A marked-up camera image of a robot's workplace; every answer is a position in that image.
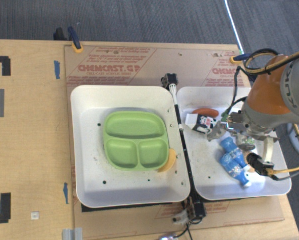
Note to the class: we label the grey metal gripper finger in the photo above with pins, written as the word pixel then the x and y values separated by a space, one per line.
pixel 216 132

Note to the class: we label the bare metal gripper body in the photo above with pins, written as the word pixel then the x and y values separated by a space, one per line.
pixel 237 124

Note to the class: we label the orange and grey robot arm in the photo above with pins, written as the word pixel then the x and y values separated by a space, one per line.
pixel 269 96

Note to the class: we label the white milk carton cow print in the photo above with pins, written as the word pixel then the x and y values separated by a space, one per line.
pixel 203 124

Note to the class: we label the blue bottle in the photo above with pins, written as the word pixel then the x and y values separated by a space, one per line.
pixel 230 147
pixel 233 169

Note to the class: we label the green and white small can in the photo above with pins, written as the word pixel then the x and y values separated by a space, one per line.
pixel 247 144

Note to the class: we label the red sausage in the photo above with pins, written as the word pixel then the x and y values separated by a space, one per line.
pixel 205 112

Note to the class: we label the white plastic tray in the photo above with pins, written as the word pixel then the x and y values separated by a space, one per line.
pixel 206 159
pixel 89 146

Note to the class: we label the thin black and white rod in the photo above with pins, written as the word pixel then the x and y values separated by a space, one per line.
pixel 183 136

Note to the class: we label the yellow banana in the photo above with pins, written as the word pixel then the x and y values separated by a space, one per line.
pixel 169 162

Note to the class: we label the green divided plate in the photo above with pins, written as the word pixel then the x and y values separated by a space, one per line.
pixel 135 140

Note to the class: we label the brown cardboard board red print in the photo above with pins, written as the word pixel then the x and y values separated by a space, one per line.
pixel 139 64

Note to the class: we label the black cylinder on white bracket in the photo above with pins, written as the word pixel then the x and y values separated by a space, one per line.
pixel 260 164

